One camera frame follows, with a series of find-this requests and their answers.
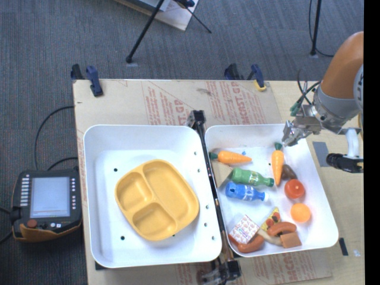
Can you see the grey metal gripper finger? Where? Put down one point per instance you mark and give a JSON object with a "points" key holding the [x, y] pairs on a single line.
{"points": [[288, 131], [297, 137]]}

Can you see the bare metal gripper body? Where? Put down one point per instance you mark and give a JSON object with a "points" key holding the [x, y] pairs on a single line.
{"points": [[310, 120]]}

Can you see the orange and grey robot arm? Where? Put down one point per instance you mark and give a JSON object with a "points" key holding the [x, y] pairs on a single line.
{"points": [[341, 70]]}

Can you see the orange carrot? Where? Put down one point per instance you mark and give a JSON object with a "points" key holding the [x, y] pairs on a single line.
{"points": [[233, 157], [278, 165]]}

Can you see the brown potato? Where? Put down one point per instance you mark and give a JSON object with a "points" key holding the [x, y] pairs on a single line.
{"points": [[288, 172]]}

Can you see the red tomato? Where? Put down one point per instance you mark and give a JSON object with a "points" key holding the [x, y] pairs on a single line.
{"points": [[294, 188]]}

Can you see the green bottle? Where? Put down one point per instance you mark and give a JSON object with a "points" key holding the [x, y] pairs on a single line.
{"points": [[246, 176]]}

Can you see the orange ball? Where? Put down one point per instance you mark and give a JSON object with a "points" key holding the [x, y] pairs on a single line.
{"points": [[300, 212]]}

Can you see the blue bottle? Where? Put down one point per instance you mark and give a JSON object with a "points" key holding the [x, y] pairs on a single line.
{"points": [[242, 191]]}

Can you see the tan bread slice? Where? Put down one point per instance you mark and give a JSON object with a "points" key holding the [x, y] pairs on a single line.
{"points": [[220, 172]]}

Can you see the white plastic tray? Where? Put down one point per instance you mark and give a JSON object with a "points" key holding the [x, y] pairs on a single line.
{"points": [[314, 218], [107, 194]]}

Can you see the yellow pizza slice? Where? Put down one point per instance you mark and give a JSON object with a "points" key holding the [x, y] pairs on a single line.
{"points": [[272, 217]]}

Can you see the orange sausage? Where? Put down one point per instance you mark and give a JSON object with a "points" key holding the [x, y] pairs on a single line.
{"points": [[282, 228], [250, 245]]}

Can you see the brown bread piece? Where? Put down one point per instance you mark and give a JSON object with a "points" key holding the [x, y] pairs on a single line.
{"points": [[290, 240]]}

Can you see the pale yellow banana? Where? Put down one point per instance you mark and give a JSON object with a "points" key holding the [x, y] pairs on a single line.
{"points": [[271, 238]]}

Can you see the white and red carton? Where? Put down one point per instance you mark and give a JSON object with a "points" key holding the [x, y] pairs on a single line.
{"points": [[244, 229]]}

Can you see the brown cardboard board red print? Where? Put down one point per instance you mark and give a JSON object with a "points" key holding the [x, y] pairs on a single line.
{"points": [[178, 102]]}

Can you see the yellow divided plate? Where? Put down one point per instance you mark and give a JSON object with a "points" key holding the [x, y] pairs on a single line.
{"points": [[166, 183]]}

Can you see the black cylinder on white bracket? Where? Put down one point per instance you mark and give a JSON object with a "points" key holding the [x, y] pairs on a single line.
{"points": [[344, 161]]}

